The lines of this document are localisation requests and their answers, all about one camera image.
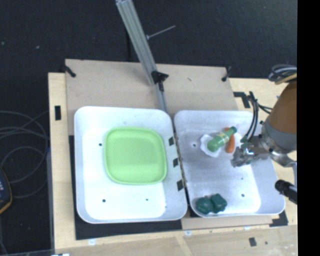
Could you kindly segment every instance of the brown cylinder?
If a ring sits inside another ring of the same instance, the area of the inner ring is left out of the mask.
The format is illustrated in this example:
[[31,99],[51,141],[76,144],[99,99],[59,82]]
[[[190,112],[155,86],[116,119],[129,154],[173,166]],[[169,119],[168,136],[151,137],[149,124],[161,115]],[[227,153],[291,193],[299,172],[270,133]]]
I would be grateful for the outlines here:
[[268,117],[270,125],[284,133],[297,134],[297,82],[290,82]]

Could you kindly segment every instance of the green oval plate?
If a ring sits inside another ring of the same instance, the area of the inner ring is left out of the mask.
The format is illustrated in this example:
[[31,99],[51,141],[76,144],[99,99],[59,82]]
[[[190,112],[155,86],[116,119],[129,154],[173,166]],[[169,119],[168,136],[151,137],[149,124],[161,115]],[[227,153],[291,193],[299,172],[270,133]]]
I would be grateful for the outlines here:
[[106,173],[116,183],[150,185],[167,175],[165,145],[154,130],[111,129],[105,135],[103,148]]

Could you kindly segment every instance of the dark floor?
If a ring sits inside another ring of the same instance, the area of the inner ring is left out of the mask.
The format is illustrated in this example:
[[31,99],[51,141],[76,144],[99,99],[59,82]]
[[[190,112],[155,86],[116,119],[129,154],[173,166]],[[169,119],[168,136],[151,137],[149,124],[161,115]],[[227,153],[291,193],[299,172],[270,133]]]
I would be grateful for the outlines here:
[[[297,65],[298,0],[134,3],[147,35],[175,26],[150,39],[156,63],[231,66],[236,78],[266,78],[275,64]],[[50,135],[47,75],[59,72],[67,58],[128,61],[114,0],[0,0],[0,164],[9,181],[40,165],[12,184],[15,198],[0,215],[0,253],[51,247],[47,166],[41,162],[46,139],[31,134],[43,134],[36,123],[11,135],[2,128],[29,121],[16,113],[43,113],[37,121]],[[132,61],[138,61],[135,54]]]

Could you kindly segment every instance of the black clamp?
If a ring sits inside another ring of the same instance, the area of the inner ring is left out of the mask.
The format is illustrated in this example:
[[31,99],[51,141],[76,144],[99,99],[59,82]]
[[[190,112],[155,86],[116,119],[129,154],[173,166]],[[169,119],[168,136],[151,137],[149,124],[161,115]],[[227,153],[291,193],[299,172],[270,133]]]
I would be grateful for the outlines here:
[[165,89],[164,89],[164,84],[163,84],[163,82],[168,78],[169,75],[154,70],[154,71],[152,71],[151,76],[152,76],[152,78],[153,78],[153,82],[154,82],[155,84],[159,84],[159,90],[160,90],[161,92],[164,92]]

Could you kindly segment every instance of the orange carrot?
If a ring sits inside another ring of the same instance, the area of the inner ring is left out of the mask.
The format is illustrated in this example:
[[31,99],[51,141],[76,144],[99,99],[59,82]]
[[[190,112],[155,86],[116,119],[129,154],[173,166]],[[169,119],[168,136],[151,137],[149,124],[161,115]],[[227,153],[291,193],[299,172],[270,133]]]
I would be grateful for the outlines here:
[[232,153],[235,149],[235,146],[236,146],[236,139],[235,139],[235,136],[232,134],[225,148],[225,151],[227,153]]

